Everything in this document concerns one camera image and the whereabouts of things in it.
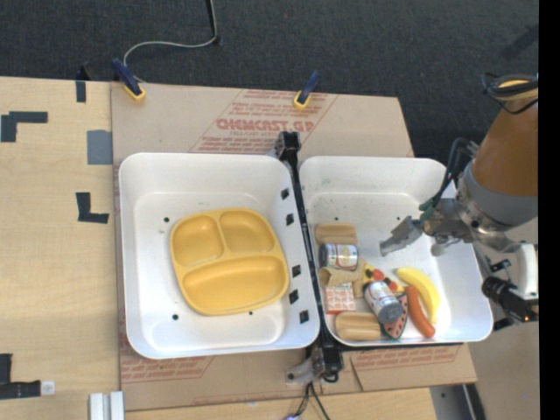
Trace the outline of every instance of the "wire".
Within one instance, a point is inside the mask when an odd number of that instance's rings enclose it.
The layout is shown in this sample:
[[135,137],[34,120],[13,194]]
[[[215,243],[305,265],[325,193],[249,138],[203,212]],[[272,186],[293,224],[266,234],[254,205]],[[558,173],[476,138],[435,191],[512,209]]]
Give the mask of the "wire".
[[317,396],[317,392],[315,392],[315,387],[313,386],[313,383],[310,382],[311,385],[311,392],[313,393],[313,397],[315,397],[315,400],[317,401],[318,406],[321,408],[321,412],[323,412],[323,416],[325,416],[326,420],[331,420],[329,418],[329,416],[326,414],[325,408],[323,407],[323,403],[321,403],[321,401],[319,400],[319,397]]
[[[527,76],[525,74],[508,74],[496,76],[485,73],[481,76],[483,94],[500,104],[501,108],[512,115],[524,112],[539,101],[539,77]],[[506,102],[533,98],[522,108],[511,110]]]
[[301,403],[299,404],[299,407],[297,408],[297,411],[293,414],[291,414],[288,418],[299,418],[299,416],[301,416],[305,410],[307,409],[307,406],[309,404],[309,392],[311,391],[311,394],[313,395],[313,398],[315,398],[315,400],[317,401],[317,404],[319,406],[319,408],[321,409],[321,412],[323,413],[323,416],[325,417],[325,420],[331,420],[331,418],[327,415],[325,407],[323,406],[323,403],[321,403],[321,401],[319,400],[319,397],[317,396],[317,392],[315,392],[315,387],[313,386],[313,381],[310,382],[306,387],[305,387],[305,393],[304,393],[304,398],[302,399]]
[[[212,31],[213,31],[213,35],[212,37],[207,40],[206,42],[202,42],[200,44],[180,44],[179,42],[168,42],[168,41],[164,41],[164,40],[149,40],[146,42],[141,42],[139,44],[133,45],[122,57],[122,63],[128,67],[128,60],[129,60],[129,56],[131,53],[133,53],[135,50],[137,50],[138,48],[142,48],[143,46],[172,46],[172,47],[177,47],[177,48],[187,48],[187,49],[193,49],[193,48],[202,48],[205,46],[210,46],[216,42],[218,42],[220,40],[220,36],[218,35],[218,23],[216,21],[216,14],[214,11],[214,0],[206,0],[206,7],[208,9],[209,15],[210,15],[210,24],[212,26]],[[140,82],[145,82],[144,80],[138,78],[137,76],[135,76],[135,78],[140,81]]]
[[431,198],[431,204],[435,206],[439,200],[441,199],[442,194],[444,193],[445,189],[449,186],[452,180],[457,179],[459,172],[461,171],[460,166],[460,154],[465,154],[468,157],[471,156],[471,151],[469,147],[473,148],[473,142],[459,137],[453,141],[451,145],[451,152],[449,153],[449,158],[447,160],[447,167],[445,169],[444,180],[439,187],[437,193]]

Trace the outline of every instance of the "can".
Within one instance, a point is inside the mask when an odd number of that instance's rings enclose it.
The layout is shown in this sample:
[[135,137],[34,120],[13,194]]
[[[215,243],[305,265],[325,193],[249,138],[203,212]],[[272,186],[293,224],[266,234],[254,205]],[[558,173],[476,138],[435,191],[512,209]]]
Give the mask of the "can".
[[358,248],[353,244],[323,244],[318,250],[318,262],[322,268],[355,270],[358,267]]
[[364,288],[364,300],[382,324],[396,322],[404,313],[403,306],[383,281],[368,283]]

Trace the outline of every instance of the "gray carpet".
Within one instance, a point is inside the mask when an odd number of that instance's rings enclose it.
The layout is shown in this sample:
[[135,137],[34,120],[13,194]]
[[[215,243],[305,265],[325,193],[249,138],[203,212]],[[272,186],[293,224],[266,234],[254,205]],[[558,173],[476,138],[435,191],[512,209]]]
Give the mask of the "gray carpet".
[[[446,162],[454,138],[482,139],[498,111],[483,73],[538,73],[539,0],[213,2],[221,46],[146,47],[133,72],[295,90],[317,69],[322,92],[398,97],[419,157]],[[110,81],[110,61],[138,42],[212,35],[205,0],[0,0],[0,15],[3,76],[73,79],[88,62]]]

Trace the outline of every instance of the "cardboard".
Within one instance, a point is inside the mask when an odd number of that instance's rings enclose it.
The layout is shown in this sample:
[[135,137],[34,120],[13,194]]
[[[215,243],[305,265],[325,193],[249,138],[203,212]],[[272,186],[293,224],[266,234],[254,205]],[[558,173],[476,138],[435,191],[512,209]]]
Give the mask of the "cardboard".
[[[317,155],[413,157],[396,98],[313,94],[305,111],[295,92],[145,84],[132,100],[112,84],[115,231],[121,313],[121,389],[126,410],[300,397],[286,370],[305,350],[148,360],[126,338],[118,200],[120,163],[137,152],[266,154],[280,131],[300,133],[300,162]],[[404,389],[476,380],[467,345],[344,353],[345,368],[324,394]]]

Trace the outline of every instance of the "yellow plate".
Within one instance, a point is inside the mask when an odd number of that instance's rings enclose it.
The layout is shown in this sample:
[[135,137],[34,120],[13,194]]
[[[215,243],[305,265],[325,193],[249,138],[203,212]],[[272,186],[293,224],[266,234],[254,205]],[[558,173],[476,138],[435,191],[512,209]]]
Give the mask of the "yellow plate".
[[280,243],[254,210],[228,208],[183,218],[171,231],[170,249],[183,297],[201,314],[249,312],[288,290]]

